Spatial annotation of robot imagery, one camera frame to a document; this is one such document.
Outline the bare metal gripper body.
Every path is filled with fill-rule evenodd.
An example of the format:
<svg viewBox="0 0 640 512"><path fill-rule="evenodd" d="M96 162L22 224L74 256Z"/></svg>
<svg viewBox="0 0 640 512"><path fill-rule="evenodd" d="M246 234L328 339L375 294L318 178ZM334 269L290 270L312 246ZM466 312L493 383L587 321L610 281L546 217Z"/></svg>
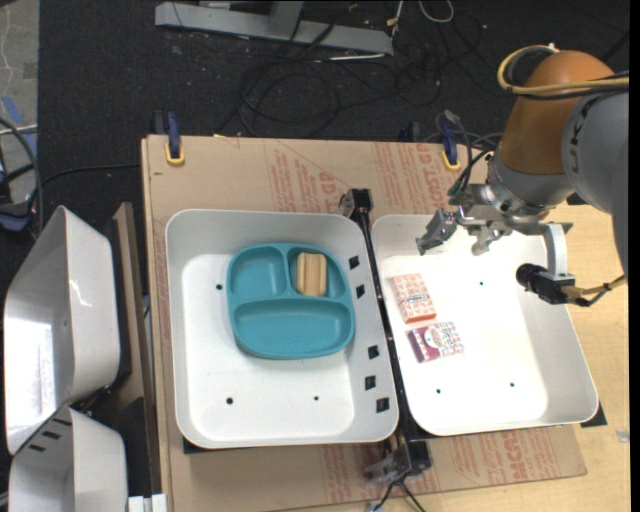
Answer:
<svg viewBox="0 0 640 512"><path fill-rule="evenodd" d="M531 234L549 214L542 206L519 199L502 185L468 184L452 193L456 221L474 236Z"/></svg>

